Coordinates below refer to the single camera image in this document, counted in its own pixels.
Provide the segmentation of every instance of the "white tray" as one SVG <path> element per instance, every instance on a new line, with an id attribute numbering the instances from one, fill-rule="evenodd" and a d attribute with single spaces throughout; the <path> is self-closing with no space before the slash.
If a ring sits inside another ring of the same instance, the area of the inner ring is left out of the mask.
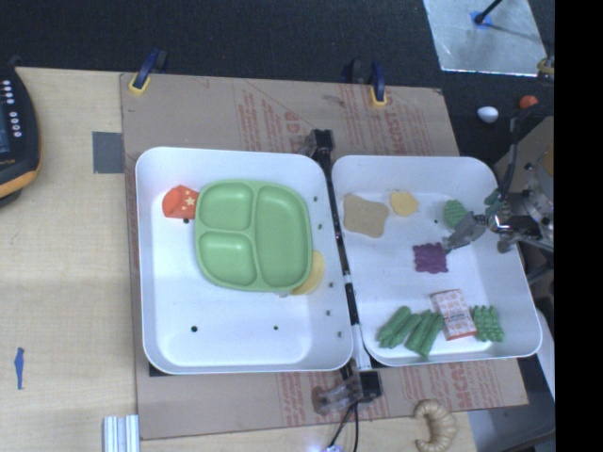
<path id="1" fill-rule="evenodd" d="M 413 245 L 441 242 L 450 236 L 443 220 L 448 200 L 459 200 L 475 214 L 485 211 L 483 200 L 497 187 L 492 171 L 471 157 L 345 156 L 333 168 L 350 275 L 356 293 L 365 347 L 377 361 L 402 366 L 419 363 L 464 362 L 529 356 L 536 352 L 542 331 L 530 287 L 515 247 L 497 251 L 497 236 L 486 233 L 447 256 L 448 272 L 417 272 Z M 412 193 L 418 210 L 407 218 L 389 204 L 393 191 Z M 355 194 L 389 208 L 379 238 L 349 232 L 343 227 L 343 200 Z M 413 312 L 432 309 L 429 294 L 460 288 L 468 305 L 494 305 L 505 332 L 501 343 L 474 337 L 447 341 L 440 333 L 425 359 L 404 346 L 380 348 L 379 327 L 401 305 Z"/>
<path id="2" fill-rule="evenodd" d="M 313 249 L 326 272 L 309 295 L 216 286 L 195 257 L 194 222 L 165 218 L 172 187 L 221 179 L 289 186 L 305 200 Z M 136 165 L 142 336 L 149 361 L 169 374 L 334 370 L 350 359 L 350 315 L 324 174 L 283 153 L 153 148 Z"/>

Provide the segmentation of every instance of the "black electronic device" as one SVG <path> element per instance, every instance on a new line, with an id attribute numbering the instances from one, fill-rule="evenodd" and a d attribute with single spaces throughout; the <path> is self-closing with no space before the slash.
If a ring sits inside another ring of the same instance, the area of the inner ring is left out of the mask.
<path id="1" fill-rule="evenodd" d="M 41 132 L 15 60 L 0 67 L 0 207 L 14 201 L 41 166 Z"/>

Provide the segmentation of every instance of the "orange ball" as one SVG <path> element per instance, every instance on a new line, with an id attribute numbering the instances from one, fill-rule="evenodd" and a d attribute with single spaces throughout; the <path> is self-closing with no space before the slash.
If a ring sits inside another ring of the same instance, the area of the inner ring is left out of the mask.
<path id="1" fill-rule="evenodd" d="M 538 104 L 538 99 L 533 95 L 524 95 L 521 99 L 519 99 L 519 108 L 526 109 L 533 105 Z"/>

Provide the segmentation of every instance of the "gray metal surface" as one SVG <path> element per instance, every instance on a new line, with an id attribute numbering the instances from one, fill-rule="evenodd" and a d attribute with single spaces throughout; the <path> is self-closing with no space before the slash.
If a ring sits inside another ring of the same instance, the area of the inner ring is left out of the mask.
<path id="1" fill-rule="evenodd" d="M 503 0 L 482 25 L 472 14 L 495 0 L 423 0 L 444 71 L 536 76 L 546 57 L 528 0 Z"/>

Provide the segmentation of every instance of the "tray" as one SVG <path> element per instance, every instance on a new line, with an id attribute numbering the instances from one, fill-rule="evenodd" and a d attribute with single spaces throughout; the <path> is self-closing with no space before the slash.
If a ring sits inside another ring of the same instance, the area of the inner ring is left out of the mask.
<path id="1" fill-rule="evenodd" d="M 516 248 L 499 253 L 497 236 L 487 231 L 447 255 L 448 272 L 431 274 L 415 268 L 414 245 L 441 242 L 451 233 L 442 219 L 448 200 L 458 200 L 476 214 L 485 211 L 483 200 L 497 187 L 485 164 L 471 157 L 349 155 L 334 163 L 333 182 L 342 223 L 348 194 L 382 203 L 389 211 L 378 238 L 343 228 L 363 341 L 373 358 L 385 365 L 403 366 L 513 358 L 536 352 L 542 331 Z M 396 215 L 389 204 L 394 191 L 410 192 L 418 201 L 416 212 L 408 217 Z M 431 293 L 454 288 L 463 291 L 470 306 L 498 309 L 506 335 L 503 342 L 480 342 L 474 337 L 447 341 L 440 333 L 427 359 L 404 346 L 379 347 L 379 327 L 401 305 L 421 312 L 432 308 Z"/>
<path id="2" fill-rule="evenodd" d="M 335 370 L 350 359 L 350 316 L 324 174 L 312 159 L 283 153 L 153 148 L 136 164 L 142 339 L 168 374 Z M 209 281 L 195 252 L 193 221 L 165 218 L 173 186 L 220 180 L 286 186 L 303 199 L 312 247 L 326 271 L 307 295 L 250 293 Z"/>
<path id="3" fill-rule="evenodd" d="M 219 286 L 285 291 L 302 284 L 312 266 L 305 202 L 287 186 L 222 180 L 205 186 L 195 217 L 197 260 Z"/>

